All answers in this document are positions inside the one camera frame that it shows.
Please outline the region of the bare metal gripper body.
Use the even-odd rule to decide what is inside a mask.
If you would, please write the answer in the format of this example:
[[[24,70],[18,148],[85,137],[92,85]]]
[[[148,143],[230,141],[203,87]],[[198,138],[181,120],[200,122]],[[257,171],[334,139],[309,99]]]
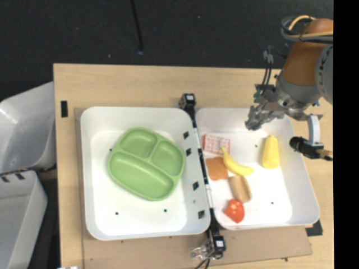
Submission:
[[[305,113],[309,104],[299,102],[288,94],[255,94],[254,102],[257,104],[255,106],[256,120],[258,112],[264,111],[273,111],[274,119],[282,119],[284,115],[287,115],[295,120],[305,120],[309,116]]]

